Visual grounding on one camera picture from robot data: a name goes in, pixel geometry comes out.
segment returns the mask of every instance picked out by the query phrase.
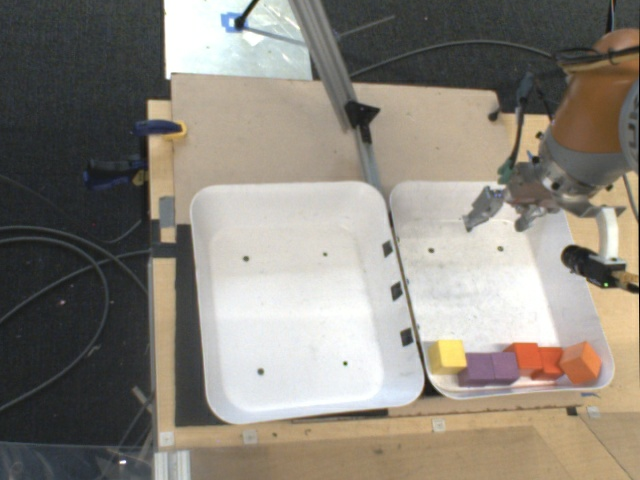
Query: orange block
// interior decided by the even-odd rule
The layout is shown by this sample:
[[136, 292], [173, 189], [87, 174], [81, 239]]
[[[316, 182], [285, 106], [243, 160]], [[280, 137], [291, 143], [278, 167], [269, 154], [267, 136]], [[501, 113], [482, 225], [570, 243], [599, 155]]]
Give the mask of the orange block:
[[583, 341], [565, 348], [559, 365], [571, 382], [582, 384], [598, 378], [602, 359], [587, 341]]
[[542, 370], [542, 357], [536, 343], [512, 343], [504, 351], [516, 355], [520, 375], [531, 376]]
[[535, 380], [556, 380], [564, 375], [564, 372], [558, 366], [562, 358], [561, 347], [540, 347], [540, 357], [542, 358], [542, 370], [534, 372], [531, 375]]

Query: white tray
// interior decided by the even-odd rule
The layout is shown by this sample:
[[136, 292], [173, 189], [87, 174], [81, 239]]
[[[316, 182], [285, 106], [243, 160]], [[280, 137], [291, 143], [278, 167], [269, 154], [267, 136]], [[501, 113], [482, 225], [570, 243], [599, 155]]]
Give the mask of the white tray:
[[400, 406], [421, 394], [407, 300], [391, 294], [401, 273], [383, 248], [393, 243], [388, 222], [382, 196], [360, 182], [196, 194], [204, 376], [217, 416], [253, 423]]
[[586, 281], [569, 273], [560, 254], [573, 243], [564, 213], [517, 233], [515, 211], [467, 233], [462, 215], [491, 182], [405, 182], [391, 194], [396, 238], [418, 332], [426, 350], [461, 339], [467, 352], [498, 352], [515, 341], [569, 346], [589, 341], [602, 358], [590, 385], [521, 378], [509, 387], [460, 387], [455, 375], [431, 383], [450, 398], [602, 388], [614, 365]]

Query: black clip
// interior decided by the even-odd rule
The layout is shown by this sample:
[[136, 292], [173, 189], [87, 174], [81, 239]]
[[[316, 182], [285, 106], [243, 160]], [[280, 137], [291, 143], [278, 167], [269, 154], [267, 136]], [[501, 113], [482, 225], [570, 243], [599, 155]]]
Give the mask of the black clip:
[[370, 107], [369, 105], [358, 103], [353, 100], [347, 102], [344, 109], [347, 111], [347, 117], [349, 118], [351, 126], [353, 128], [357, 128], [358, 126], [360, 127], [362, 142], [371, 144], [371, 130], [369, 129], [369, 124], [373, 121], [373, 118], [378, 115], [380, 109]]

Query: blue tape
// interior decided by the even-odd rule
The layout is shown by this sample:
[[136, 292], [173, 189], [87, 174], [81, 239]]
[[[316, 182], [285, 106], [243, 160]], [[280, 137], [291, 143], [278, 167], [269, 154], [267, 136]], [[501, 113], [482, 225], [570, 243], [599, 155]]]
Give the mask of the blue tape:
[[[236, 28], [236, 25], [234, 23], [234, 20], [236, 18], [239, 18], [240, 16], [242, 16], [242, 14], [238, 12], [225, 12], [220, 15], [220, 22], [222, 23], [222, 26], [227, 32], [231, 32], [231, 33], [242, 32], [242, 30], [238, 30]], [[249, 26], [249, 20], [244, 22], [244, 26], [245, 27]]]

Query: wooden block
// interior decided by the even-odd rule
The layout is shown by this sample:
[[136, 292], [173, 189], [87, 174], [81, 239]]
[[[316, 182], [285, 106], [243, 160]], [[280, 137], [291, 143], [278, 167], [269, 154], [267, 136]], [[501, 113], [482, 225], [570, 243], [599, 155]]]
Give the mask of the wooden block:
[[540, 347], [540, 357], [542, 357], [542, 370], [531, 375], [535, 380], [556, 380], [564, 375], [558, 365], [562, 358], [562, 347]]
[[467, 367], [458, 374], [458, 383], [464, 387], [480, 387], [493, 384], [493, 354], [467, 354]]
[[587, 341], [583, 341], [565, 348], [559, 365], [571, 382], [583, 384], [598, 378], [602, 359]]
[[513, 352], [516, 355], [520, 375], [530, 377], [542, 370], [542, 358], [536, 343], [513, 343], [504, 351]]
[[436, 375], [453, 375], [467, 366], [462, 340], [438, 340], [429, 347], [429, 366]]
[[496, 352], [491, 354], [494, 379], [491, 384], [508, 386], [520, 378], [518, 361], [513, 352]]

